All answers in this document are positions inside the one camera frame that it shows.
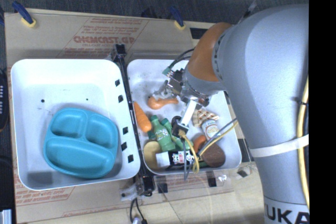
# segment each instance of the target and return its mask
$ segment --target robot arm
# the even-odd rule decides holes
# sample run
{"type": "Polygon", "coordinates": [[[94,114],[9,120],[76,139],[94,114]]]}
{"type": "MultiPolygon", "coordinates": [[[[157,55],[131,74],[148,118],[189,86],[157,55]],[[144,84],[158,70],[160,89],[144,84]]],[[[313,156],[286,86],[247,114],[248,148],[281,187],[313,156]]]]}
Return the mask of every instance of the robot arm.
{"type": "MultiPolygon", "coordinates": [[[[297,99],[308,81],[308,15],[308,5],[289,5],[256,13],[238,25],[211,27],[181,71],[181,100],[194,98],[205,106],[202,100],[209,102],[224,90],[250,148],[295,140],[297,99]]],[[[309,223],[298,159],[297,150],[255,157],[265,223],[309,223]]]]}

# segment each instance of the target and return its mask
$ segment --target blue clamp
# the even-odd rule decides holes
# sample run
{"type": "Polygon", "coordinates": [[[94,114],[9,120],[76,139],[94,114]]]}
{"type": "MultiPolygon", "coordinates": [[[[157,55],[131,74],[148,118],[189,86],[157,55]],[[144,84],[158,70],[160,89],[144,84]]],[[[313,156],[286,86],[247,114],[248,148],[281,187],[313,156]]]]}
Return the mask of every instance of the blue clamp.
{"type": "Polygon", "coordinates": [[[29,12],[26,10],[26,8],[21,5],[18,1],[14,1],[12,3],[12,7],[21,14],[22,19],[21,21],[27,25],[28,27],[34,27],[36,24],[36,21],[30,16],[29,12]]]}
{"type": "Polygon", "coordinates": [[[0,25],[5,26],[5,12],[1,7],[0,7],[0,25]]]}
{"type": "Polygon", "coordinates": [[[169,11],[175,19],[176,27],[180,30],[183,30],[185,28],[185,24],[183,22],[182,15],[181,15],[180,11],[175,6],[169,7],[169,11]]]}

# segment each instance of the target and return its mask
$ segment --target blue plate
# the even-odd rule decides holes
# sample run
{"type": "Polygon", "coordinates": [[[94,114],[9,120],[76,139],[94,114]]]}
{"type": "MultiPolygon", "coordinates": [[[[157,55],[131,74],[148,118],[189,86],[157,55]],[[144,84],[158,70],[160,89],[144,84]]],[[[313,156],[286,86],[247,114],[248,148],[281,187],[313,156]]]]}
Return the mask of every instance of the blue plate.
{"type": "Polygon", "coordinates": [[[112,170],[118,140],[118,128],[109,118],[84,109],[66,108],[52,118],[43,154],[57,171],[95,179],[112,170]]]}

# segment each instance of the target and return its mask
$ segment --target white strap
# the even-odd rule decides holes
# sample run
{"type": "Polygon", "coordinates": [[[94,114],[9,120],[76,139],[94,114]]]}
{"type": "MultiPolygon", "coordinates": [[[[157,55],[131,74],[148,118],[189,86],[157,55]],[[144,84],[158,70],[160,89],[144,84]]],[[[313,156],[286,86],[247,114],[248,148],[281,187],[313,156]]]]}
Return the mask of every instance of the white strap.
{"type": "Polygon", "coordinates": [[[250,148],[251,155],[254,158],[261,158],[267,156],[273,156],[289,151],[297,150],[301,147],[309,145],[309,134],[304,135],[300,138],[289,140],[275,146],[267,146],[260,148],[250,148]]]}

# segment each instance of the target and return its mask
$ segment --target yellow clamp tip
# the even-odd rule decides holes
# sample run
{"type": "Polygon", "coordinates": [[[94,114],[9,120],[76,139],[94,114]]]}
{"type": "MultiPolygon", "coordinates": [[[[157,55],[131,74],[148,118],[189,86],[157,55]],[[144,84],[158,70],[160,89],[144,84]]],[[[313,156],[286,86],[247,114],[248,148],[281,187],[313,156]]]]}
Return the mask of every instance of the yellow clamp tip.
{"type": "Polygon", "coordinates": [[[33,28],[36,25],[36,20],[34,18],[32,19],[33,19],[33,22],[31,24],[27,22],[26,20],[24,20],[23,18],[21,18],[21,22],[23,22],[26,26],[33,28]]]}
{"type": "Polygon", "coordinates": [[[179,29],[179,30],[183,30],[185,28],[185,25],[181,26],[177,20],[174,22],[175,26],[179,29]]]}

